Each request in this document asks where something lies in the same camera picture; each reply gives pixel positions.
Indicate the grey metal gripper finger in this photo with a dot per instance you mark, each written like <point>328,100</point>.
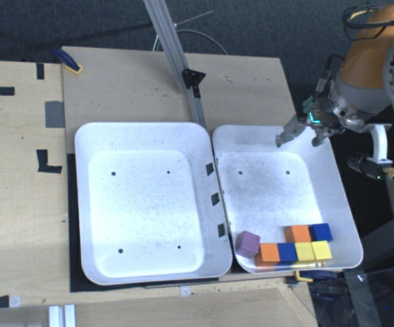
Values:
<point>320,137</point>
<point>290,129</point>

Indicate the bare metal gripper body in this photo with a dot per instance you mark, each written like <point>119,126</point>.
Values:
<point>332,119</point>

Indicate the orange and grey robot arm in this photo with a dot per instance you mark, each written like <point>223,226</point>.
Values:
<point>363,60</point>

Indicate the white plastic tray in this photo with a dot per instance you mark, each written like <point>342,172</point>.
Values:
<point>268,196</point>
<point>142,210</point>

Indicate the blue cube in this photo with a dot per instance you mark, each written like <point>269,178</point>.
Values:
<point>321,232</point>
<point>288,252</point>

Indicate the orange cube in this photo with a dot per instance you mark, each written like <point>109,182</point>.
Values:
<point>298,234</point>
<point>268,253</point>

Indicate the yellow cube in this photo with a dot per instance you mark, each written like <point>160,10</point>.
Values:
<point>322,250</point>
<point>305,251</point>

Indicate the purple cube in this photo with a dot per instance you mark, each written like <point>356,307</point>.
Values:
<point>247,244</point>

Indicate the black cylinder on white bracket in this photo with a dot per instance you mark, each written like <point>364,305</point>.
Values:
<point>380,141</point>

